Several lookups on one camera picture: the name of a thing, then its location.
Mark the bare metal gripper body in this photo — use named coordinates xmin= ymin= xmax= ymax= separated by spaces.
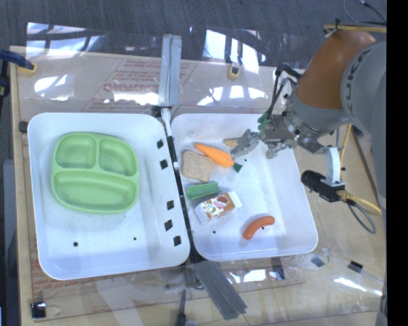
xmin=257 ymin=113 xmax=314 ymax=149

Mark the orange carrot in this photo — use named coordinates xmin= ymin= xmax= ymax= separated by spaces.
xmin=194 ymin=143 xmax=243 ymax=174

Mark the white plastic tray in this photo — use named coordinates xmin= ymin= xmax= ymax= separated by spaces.
xmin=27 ymin=112 xmax=191 ymax=281
xmin=169 ymin=113 xmax=319 ymax=263

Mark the brown bread slice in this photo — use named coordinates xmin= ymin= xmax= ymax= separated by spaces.
xmin=180 ymin=150 xmax=216 ymax=183

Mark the green celery stick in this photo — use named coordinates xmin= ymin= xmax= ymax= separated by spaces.
xmin=185 ymin=181 xmax=222 ymax=202

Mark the white and orange carton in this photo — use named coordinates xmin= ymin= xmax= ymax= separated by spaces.
xmin=193 ymin=191 xmax=243 ymax=225

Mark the orange sausage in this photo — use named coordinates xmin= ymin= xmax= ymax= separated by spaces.
xmin=242 ymin=215 xmax=276 ymax=240

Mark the green divided plate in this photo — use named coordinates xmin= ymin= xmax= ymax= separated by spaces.
xmin=50 ymin=131 xmax=141 ymax=215

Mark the black cylinder on white bracket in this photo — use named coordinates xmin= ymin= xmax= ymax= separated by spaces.
xmin=301 ymin=146 xmax=346 ymax=203

